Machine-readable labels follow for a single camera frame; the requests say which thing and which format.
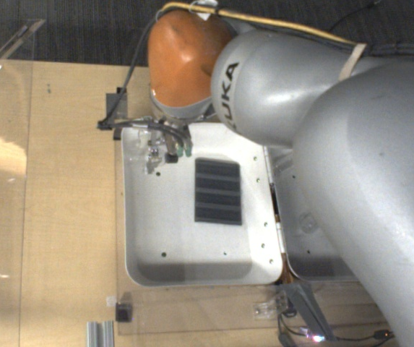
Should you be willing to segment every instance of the black connector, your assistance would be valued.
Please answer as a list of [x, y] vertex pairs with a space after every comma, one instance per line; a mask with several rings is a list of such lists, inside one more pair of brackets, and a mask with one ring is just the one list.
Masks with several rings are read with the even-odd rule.
[[374, 332], [374, 339], [378, 340], [384, 340], [384, 339], [390, 339], [394, 337], [394, 333], [391, 330], [383, 329], [383, 330], [377, 330]]

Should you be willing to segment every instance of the wooden surface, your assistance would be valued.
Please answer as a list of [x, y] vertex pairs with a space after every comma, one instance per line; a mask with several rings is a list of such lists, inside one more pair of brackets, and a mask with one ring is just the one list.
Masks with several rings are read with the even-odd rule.
[[[121, 84], [126, 67], [12, 66], [0, 73], [0, 275], [10, 275], [0, 278], [0, 346], [83, 347], [86, 323], [113, 320], [107, 298], [118, 296], [117, 279], [129, 281], [117, 270], [119, 153], [112, 134], [95, 128], [105, 93]], [[129, 88], [131, 116], [150, 112], [148, 81], [147, 69], [137, 69]], [[317, 293], [339, 333], [365, 335], [372, 325], [353, 325], [384, 324], [359, 285], [322, 286]], [[118, 347], [279, 346], [277, 328], [115, 330]]]

